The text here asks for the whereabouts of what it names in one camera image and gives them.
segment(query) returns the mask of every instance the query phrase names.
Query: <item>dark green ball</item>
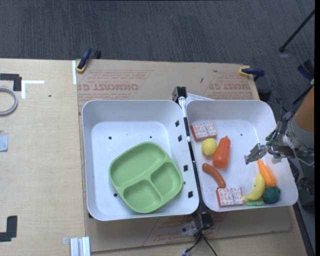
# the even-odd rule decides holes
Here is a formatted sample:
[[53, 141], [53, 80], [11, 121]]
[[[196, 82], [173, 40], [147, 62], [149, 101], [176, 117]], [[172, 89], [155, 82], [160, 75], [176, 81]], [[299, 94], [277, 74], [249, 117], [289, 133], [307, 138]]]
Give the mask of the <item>dark green ball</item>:
[[262, 199], [266, 204], [274, 204], [280, 198], [280, 189], [276, 186], [268, 186], [264, 189]]

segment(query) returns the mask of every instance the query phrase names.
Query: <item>black pole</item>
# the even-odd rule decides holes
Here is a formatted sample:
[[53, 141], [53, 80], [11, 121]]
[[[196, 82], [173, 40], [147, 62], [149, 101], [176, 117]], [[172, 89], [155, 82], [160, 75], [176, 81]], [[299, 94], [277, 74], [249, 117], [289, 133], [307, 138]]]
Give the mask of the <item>black pole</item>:
[[315, 10], [313, 9], [313, 11], [309, 14], [309, 16], [304, 20], [304, 22], [302, 22], [302, 24], [297, 28], [297, 30], [292, 34], [292, 36], [290, 36], [290, 38], [279, 48], [279, 51], [281, 53], [284, 52], [285, 47], [290, 43], [290, 41], [296, 36], [296, 34], [302, 29], [302, 27], [308, 22], [308, 20], [310, 20], [310, 18], [315, 14]]

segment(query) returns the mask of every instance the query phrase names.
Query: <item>red and white box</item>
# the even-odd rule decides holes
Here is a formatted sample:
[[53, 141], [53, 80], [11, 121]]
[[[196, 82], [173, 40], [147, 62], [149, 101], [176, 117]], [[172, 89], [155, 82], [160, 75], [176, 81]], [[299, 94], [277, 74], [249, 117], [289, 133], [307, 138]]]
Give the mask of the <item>red and white box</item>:
[[218, 133], [212, 121], [202, 121], [190, 126], [195, 141], [217, 137]]
[[242, 206], [245, 203], [242, 199], [243, 194], [240, 187], [217, 188], [215, 192], [220, 207]]

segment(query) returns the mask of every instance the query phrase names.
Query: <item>carrot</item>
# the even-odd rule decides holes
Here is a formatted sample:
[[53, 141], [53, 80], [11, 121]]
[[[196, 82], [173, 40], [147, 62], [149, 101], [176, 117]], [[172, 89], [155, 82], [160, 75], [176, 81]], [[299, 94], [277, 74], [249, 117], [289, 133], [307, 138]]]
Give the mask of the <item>carrot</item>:
[[264, 178], [265, 186], [266, 187], [274, 187], [276, 185], [276, 178], [270, 171], [270, 169], [265, 165], [264, 162], [259, 158], [258, 161], [259, 172], [261, 173], [262, 177]]
[[212, 158], [213, 166], [223, 169], [226, 168], [229, 162], [231, 141], [228, 136], [220, 139], [218, 147]]
[[202, 170], [210, 174], [215, 179], [220, 189], [224, 189], [226, 187], [226, 182], [224, 178], [222, 177], [220, 172], [216, 168], [214, 168], [212, 165], [205, 162], [202, 165]]

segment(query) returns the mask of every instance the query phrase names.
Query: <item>yellow lemon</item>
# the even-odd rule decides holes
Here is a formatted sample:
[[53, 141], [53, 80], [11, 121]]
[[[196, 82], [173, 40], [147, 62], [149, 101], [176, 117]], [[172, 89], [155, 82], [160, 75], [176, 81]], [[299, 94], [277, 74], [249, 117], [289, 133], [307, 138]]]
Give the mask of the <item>yellow lemon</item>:
[[201, 144], [201, 150], [206, 156], [210, 156], [216, 152], [217, 146], [214, 138], [206, 138]]

